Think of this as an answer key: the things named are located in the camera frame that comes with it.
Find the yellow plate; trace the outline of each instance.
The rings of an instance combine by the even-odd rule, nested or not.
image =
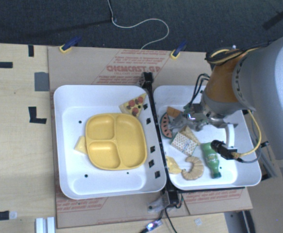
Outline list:
[[[133,169],[144,164],[147,144],[140,121],[129,114],[111,113],[91,117],[85,129],[89,159],[106,170]]]

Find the toy pizza slice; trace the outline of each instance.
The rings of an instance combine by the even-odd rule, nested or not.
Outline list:
[[[131,114],[134,117],[138,118],[142,111],[146,95],[146,93],[141,94],[140,96],[121,104],[119,106],[121,112]]]

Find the white plastic container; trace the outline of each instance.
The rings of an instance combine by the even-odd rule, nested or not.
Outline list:
[[[145,163],[130,170],[102,170],[89,157],[74,150],[85,134],[87,120],[98,114],[121,113],[119,105],[145,93],[138,86],[64,85],[54,93],[54,110],[62,192],[72,199],[157,192],[166,184],[166,173],[160,152],[148,96],[139,120],[146,143]]]
[[[191,100],[194,91],[194,86],[160,86],[154,91],[154,101],[158,120],[167,111],[167,107],[171,106],[175,109],[183,111],[183,107]],[[200,101],[201,95],[196,97],[194,103]],[[233,115],[225,119],[228,123],[238,124],[234,129],[234,144],[238,148],[238,152],[247,152],[252,149],[250,135],[246,127],[246,123],[241,111],[237,111]],[[212,125],[206,125],[199,132],[192,131],[201,143],[219,140],[226,142],[227,136],[224,129],[217,129]],[[173,157],[181,169],[190,170],[191,163],[185,161],[186,155],[171,146],[171,140],[165,138],[162,134],[163,148],[165,155]],[[200,158],[204,163],[203,175],[194,181],[185,180],[180,174],[169,174],[171,182],[180,190],[203,190],[217,188],[236,188],[243,186],[253,186],[261,180],[261,170],[258,162],[244,164],[235,160],[226,160],[219,156],[221,178],[212,179],[211,171],[205,163],[205,159],[198,146],[193,152],[193,156]],[[244,156],[244,160],[253,160],[256,154],[252,153]]]

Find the light wood surface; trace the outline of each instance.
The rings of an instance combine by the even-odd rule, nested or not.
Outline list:
[[[17,213],[16,219],[0,221],[0,233],[34,232],[38,217],[55,212],[50,93],[34,90],[34,73],[48,73],[46,46],[35,46],[34,57],[27,45],[0,44],[0,62],[13,62],[12,69],[0,68],[0,211]],[[46,124],[29,123],[28,107],[37,107],[37,117]],[[172,232],[167,219],[155,232]],[[178,232],[227,233],[224,214],[172,218]],[[148,221],[97,225],[56,232],[121,232],[144,229]]]

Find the cardboard sheet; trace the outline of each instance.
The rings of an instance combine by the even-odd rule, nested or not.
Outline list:
[[[63,54],[58,47],[48,48],[50,101],[56,180],[57,227],[76,227],[114,222],[156,219],[147,204],[160,193],[71,200],[58,184],[56,130],[53,94],[66,84],[136,84],[142,72],[154,75],[153,89],[160,85],[194,85],[201,73],[211,73],[205,53],[181,52],[178,59],[169,51],[72,48]],[[185,206],[170,211],[170,216],[201,215],[252,208],[247,189],[206,191],[183,194]]]

